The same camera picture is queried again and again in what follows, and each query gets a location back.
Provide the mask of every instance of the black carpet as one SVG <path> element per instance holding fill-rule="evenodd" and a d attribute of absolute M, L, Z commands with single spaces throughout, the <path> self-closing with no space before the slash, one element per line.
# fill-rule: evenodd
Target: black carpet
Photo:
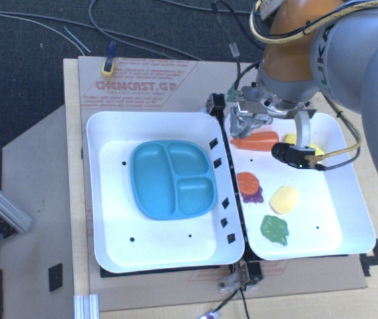
<path fill-rule="evenodd" d="M 22 13 L 13 18 L 0 16 L 0 165 L 3 146 L 64 104 L 62 61 L 81 55 L 71 42 L 38 23 L 71 38 L 64 30 L 66 27 L 90 50 L 90 53 L 84 50 L 85 54 L 106 56 L 110 39 L 90 28 L 88 8 L 92 1 L 0 0 L 0 12 Z M 209 11 L 196 11 L 157 0 L 98 0 L 92 16 L 102 28 L 179 50 L 175 52 L 115 35 L 155 51 L 118 43 L 116 56 L 233 61 L 228 48 L 230 39 L 237 43 L 241 61 L 254 62 L 261 58 L 262 51 L 246 39 L 230 13 L 221 15 L 226 30 L 223 32 L 211 12 L 213 1 L 224 1 L 236 11 L 250 11 L 255 0 L 170 1 Z M 218 7 L 225 9 L 222 3 Z M 50 20 L 50 17 L 85 26 Z M 239 18 L 247 27 L 248 16 L 240 15 Z"/>

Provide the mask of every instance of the blue plate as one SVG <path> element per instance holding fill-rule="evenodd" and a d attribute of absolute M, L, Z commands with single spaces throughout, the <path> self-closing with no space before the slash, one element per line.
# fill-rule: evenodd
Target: blue plate
<path fill-rule="evenodd" d="M 211 210 L 217 200 L 211 162 L 197 144 L 145 142 L 133 151 L 130 165 L 136 203 L 153 219 L 200 216 Z"/>

